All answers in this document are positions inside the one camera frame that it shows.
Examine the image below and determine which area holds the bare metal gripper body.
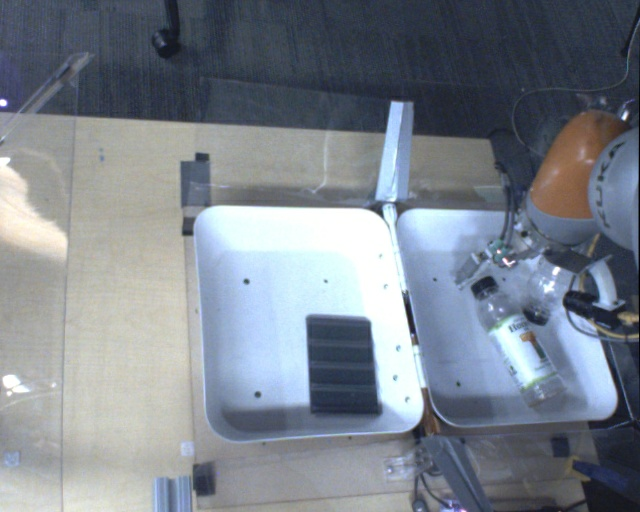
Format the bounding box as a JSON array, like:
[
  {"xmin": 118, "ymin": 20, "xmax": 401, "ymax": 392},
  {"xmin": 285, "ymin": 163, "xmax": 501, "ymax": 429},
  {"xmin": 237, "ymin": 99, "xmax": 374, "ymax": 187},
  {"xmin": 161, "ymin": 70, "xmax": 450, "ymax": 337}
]
[{"xmin": 482, "ymin": 219, "xmax": 552, "ymax": 271}]

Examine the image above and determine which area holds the small clear plastic bottle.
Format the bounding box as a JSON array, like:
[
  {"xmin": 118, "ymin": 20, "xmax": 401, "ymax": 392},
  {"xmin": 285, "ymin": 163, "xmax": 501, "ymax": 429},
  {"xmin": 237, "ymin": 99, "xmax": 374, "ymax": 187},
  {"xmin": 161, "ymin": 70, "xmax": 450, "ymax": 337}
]
[{"xmin": 522, "ymin": 257, "xmax": 569, "ymax": 328}]

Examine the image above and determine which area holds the white plastic tray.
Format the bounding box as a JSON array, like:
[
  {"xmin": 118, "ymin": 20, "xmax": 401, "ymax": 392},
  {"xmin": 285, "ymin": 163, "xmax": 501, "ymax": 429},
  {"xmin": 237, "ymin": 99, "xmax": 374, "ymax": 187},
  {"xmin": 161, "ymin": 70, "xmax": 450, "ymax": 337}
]
[
  {"xmin": 193, "ymin": 204, "xmax": 425, "ymax": 444},
  {"xmin": 396, "ymin": 207, "xmax": 620, "ymax": 429}
]

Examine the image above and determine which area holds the clear plastic bottle white label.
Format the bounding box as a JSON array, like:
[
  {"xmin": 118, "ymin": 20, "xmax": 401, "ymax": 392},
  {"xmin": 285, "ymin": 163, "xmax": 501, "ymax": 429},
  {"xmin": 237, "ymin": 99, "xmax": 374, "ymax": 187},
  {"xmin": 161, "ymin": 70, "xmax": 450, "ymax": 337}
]
[{"xmin": 469, "ymin": 275, "xmax": 569, "ymax": 411}]

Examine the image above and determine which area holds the black ribbed rectangular block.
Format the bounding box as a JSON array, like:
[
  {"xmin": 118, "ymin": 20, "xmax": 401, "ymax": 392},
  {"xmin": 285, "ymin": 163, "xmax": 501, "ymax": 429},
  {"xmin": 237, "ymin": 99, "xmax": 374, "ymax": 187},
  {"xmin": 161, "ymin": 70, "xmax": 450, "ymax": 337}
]
[{"xmin": 305, "ymin": 313, "xmax": 384, "ymax": 417}]

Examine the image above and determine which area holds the black cylinder on white bracket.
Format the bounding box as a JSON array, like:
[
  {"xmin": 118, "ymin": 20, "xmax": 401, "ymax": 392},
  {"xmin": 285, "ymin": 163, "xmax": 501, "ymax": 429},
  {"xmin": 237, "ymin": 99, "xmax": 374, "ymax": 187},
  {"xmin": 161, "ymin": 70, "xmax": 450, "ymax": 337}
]
[{"xmin": 562, "ymin": 254, "xmax": 627, "ymax": 326}]

